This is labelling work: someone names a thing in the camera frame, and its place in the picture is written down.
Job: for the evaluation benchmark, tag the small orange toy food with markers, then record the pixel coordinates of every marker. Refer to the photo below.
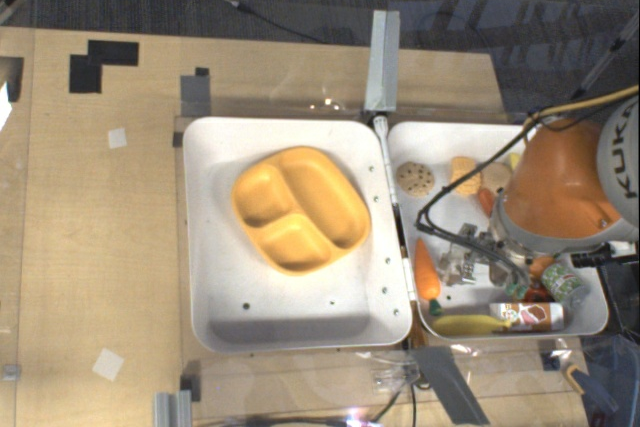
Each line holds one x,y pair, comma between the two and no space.
541,265

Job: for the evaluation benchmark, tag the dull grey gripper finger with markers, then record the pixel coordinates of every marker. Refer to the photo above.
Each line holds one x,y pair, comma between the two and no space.
467,232
454,269

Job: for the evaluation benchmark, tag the yellow banana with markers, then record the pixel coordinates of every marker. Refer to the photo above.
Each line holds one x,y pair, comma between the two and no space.
465,325

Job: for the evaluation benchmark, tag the orange divided plate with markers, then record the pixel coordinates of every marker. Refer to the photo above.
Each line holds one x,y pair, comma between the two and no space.
300,210

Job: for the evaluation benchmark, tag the white plastic tray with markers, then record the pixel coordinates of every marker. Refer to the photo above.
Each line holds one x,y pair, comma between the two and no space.
425,145
280,315

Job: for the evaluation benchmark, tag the yellow toy bread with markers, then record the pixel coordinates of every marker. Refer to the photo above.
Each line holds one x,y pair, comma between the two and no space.
464,177

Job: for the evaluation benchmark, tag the small red toy food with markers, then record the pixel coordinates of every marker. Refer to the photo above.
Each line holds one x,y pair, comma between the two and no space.
540,292

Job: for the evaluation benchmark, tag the beige toy bun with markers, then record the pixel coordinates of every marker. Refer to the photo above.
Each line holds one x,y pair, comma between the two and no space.
495,176

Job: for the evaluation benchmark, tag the black cylinder on white bracket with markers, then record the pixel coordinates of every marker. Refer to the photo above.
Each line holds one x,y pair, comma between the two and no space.
592,258

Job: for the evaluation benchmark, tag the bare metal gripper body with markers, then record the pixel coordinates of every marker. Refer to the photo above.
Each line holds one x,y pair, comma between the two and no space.
500,260

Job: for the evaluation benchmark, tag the brown chocolate chip biscuit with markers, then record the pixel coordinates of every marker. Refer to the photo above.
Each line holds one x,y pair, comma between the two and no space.
415,179

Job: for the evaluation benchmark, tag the small pale yellow toy food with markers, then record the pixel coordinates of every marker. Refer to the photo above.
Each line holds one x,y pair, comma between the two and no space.
515,161

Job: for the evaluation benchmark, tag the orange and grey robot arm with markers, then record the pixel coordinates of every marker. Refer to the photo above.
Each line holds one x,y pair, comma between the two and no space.
555,185

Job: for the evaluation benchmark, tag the green and white can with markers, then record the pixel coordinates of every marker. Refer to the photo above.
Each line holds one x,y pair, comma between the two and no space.
562,282

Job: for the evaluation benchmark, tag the orange carrot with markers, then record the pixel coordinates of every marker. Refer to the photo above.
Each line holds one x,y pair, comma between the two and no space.
427,272

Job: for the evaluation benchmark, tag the brown and white carton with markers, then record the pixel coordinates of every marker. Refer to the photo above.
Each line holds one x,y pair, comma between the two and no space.
530,316

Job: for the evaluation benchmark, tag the orange toy sausage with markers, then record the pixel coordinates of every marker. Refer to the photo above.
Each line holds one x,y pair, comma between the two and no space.
485,202

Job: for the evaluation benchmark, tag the pale wood board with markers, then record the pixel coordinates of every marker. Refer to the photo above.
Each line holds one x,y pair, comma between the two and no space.
100,215

